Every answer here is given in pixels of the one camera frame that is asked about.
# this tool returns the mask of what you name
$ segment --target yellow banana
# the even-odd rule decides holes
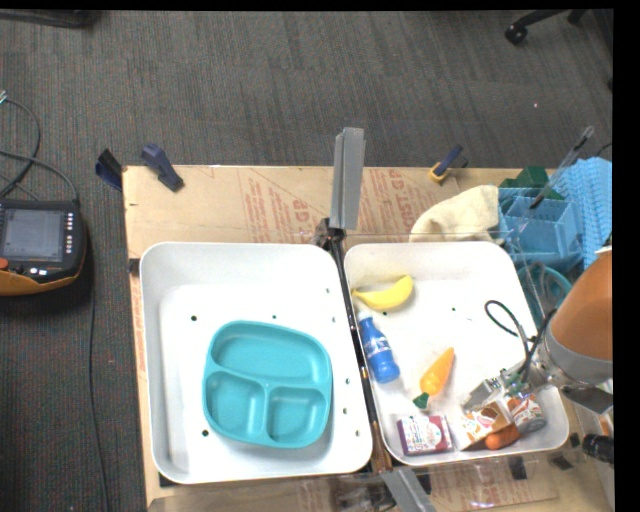
[[[385,311],[395,308],[406,301],[409,295],[411,295],[412,290],[413,279],[411,279],[411,276],[406,275],[398,279],[393,286],[386,290],[371,292],[353,290],[351,293],[370,308],[376,311]]]

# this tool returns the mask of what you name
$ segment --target black cable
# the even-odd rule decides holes
[[[506,313],[507,315],[509,315],[509,318],[511,319],[511,321],[514,323],[514,325],[516,326],[516,328],[518,329],[518,332],[514,332],[511,329],[507,328],[505,325],[503,325],[502,323],[500,323],[489,311],[489,306],[491,304],[495,304],[496,306],[501,307]],[[540,329],[538,329],[537,334],[532,337],[532,338],[527,338],[525,333],[524,333],[524,329],[522,328],[522,325],[520,324],[520,322],[518,322],[518,319],[515,317],[515,315],[509,310],[509,308],[507,306],[505,306],[502,302],[499,302],[497,300],[488,300],[485,305],[484,305],[484,310],[487,313],[487,315],[489,316],[489,318],[501,329],[507,331],[509,334],[511,334],[512,336],[517,336],[522,340],[522,343],[524,345],[524,361],[522,363],[522,365],[520,366],[520,368],[518,369],[518,374],[520,375],[520,379],[521,381],[524,383],[527,381],[527,379],[529,378],[529,368],[531,367],[531,361],[533,360],[533,355],[535,354],[538,345],[540,344],[540,341],[542,340],[542,337],[544,335],[544,331],[547,328],[547,325],[549,324],[549,322],[551,321],[551,317],[555,314],[555,312],[557,311],[556,309],[552,309],[549,313],[547,313],[543,320],[542,320],[542,325],[540,326]],[[527,346],[527,343],[531,343],[531,348],[529,348]]]
[[[0,178],[2,178],[5,181],[11,181],[11,178],[9,178],[8,176],[5,176],[1,172],[0,172]],[[20,190],[22,190],[25,194],[27,194],[34,201],[40,201],[40,198],[37,195],[35,195],[33,192],[31,192],[31,190],[29,190],[27,187],[22,186],[20,183],[16,183],[16,187],[19,188]]]
[[[91,245],[91,242],[89,242],[89,248],[93,254],[92,247],[93,246]],[[93,355],[93,331],[94,331],[95,316],[96,316],[96,298],[95,298],[94,285],[95,283],[91,284],[91,317],[89,321],[89,337],[87,340],[87,365],[86,365],[87,387],[88,387],[87,391],[89,393],[89,403],[91,406],[91,420],[92,420],[91,434],[94,441],[93,445],[96,450],[96,457],[100,467],[100,488],[102,491],[102,508],[103,508],[103,512],[109,512],[110,508],[109,508],[109,495],[107,494],[107,478],[106,478],[106,472],[104,468],[104,460],[102,458],[102,450],[100,449],[100,437],[98,435],[98,421],[96,419],[96,407],[95,407],[95,401],[93,396],[92,355]]]
[[[19,155],[17,153],[12,153],[11,151],[6,151],[4,149],[0,149],[0,155],[9,156],[11,158],[16,158],[16,159],[19,159],[19,160],[29,160],[30,162],[33,162],[33,163],[38,164],[38,165],[41,165],[45,169],[57,174],[58,176],[60,176],[67,183],[67,185],[69,185],[71,190],[73,190],[73,194],[75,196],[75,201],[78,202],[78,203],[80,202],[80,195],[78,194],[78,190],[76,189],[76,186],[73,184],[73,182],[67,177],[66,174],[64,174],[62,171],[59,171],[58,169],[56,169],[52,165],[49,165],[48,163],[43,162],[42,160],[38,160],[37,158],[34,158],[32,156]]]
[[[514,325],[518,329],[518,332],[514,332],[511,329],[507,328],[502,323],[498,322],[498,320],[489,311],[489,306],[491,304],[495,304],[496,306],[501,307],[505,311],[505,313],[507,313],[507,315],[509,315],[509,318],[511,319],[511,321],[514,323]],[[501,329],[507,331],[512,336],[517,336],[522,340],[522,343],[524,345],[524,353],[525,353],[525,357],[526,357],[526,355],[529,353],[529,347],[527,347],[527,337],[524,334],[524,331],[522,330],[522,326],[520,325],[520,322],[518,322],[518,319],[511,312],[511,310],[507,306],[505,306],[502,302],[499,302],[497,300],[488,300],[484,304],[484,311],[485,311],[485,313],[487,313],[487,316],[493,321],[493,323],[495,323],[498,327],[500,327]]]
[[[2,103],[10,103],[10,104],[15,105],[16,107],[24,110],[29,115],[29,117],[31,117],[33,122],[35,123],[35,125],[36,125],[36,133],[37,133],[37,135],[36,135],[36,146],[33,149],[33,151],[31,152],[31,157],[35,158],[37,156],[37,154],[38,154],[39,149],[40,149],[40,139],[42,137],[42,129],[40,128],[40,121],[38,121],[38,117],[26,105],[23,105],[19,101],[13,100],[11,98],[7,98],[5,91],[3,91],[2,94],[0,95],[0,105]],[[7,181],[9,181],[9,183],[2,190],[0,190],[0,198],[6,196],[16,186],[19,186],[18,184],[22,181],[24,176],[27,174],[27,171],[31,168],[31,166],[33,164],[34,164],[34,162],[32,162],[32,161],[27,162],[27,165],[18,173],[18,175],[15,178],[13,178],[12,180],[7,180]]]
[[[598,150],[598,152],[594,156],[600,156],[600,153],[602,153],[608,147],[611,147],[612,144],[613,144],[613,141],[609,142],[608,144],[605,144]]]

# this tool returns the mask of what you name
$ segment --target bottle label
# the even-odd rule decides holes
[[[380,352],[391,350],[389,341],[384,336],[373,337],[363,343],[364,351],[367,357],[373,357]]]

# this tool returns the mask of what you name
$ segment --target gray bracket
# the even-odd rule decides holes
[[[356,229],[364,168],[364,130],[345,128],[336,136],[329,227]]]
[[[411,468],[393,468],[380,476],[402,512],[436,512],[435,506]]]

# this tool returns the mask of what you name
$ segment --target cloth towel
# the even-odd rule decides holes
[[[498,226],[498,187],[479,185],[445,199],[424,212],[411,228],[410,242],[486,240]]]

